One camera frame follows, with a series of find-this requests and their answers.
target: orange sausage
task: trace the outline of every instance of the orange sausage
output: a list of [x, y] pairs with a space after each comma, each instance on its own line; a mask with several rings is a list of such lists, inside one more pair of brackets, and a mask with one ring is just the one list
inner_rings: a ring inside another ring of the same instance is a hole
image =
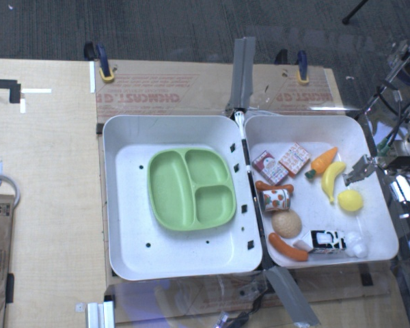
[[296, 261], [307, 261], [308, 260], [308, 252], [305, 250], [300, 250], [288, 245], [284, 242], [280, 236], [276, 233], [272, 232], [269, 234], [269, 242], [272, 246], [278, 250], [282, 255], [288, 256]]
[[271, 189], [286, 189], [289, 193], [293, 193], [294, 187], [292, 184], [283, 184], [281, 186], [272, 186], [270, 184], [267, 184], [263, 181], [256, 181], [255, 182], [255, 187], [259, 191], [270, 191]]

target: toy banana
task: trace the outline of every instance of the toy banana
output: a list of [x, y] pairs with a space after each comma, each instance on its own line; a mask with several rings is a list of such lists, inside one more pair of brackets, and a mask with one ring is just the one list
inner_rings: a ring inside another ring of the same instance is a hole
[[329, 202], [334, 202], [334, 184], [337, 176], [343, 172], [346, 164], [342, 161], [331, 163], [322, 175], [322, 190], [329, 198]]

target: yellow ball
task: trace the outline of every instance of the yellow ball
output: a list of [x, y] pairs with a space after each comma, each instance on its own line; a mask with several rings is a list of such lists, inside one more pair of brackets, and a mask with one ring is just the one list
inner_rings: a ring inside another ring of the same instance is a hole
[[363, 197], [354, 189], [340, 192], [337, 201], [340, 207], [346, 211], [357, 211], [363, 207]]

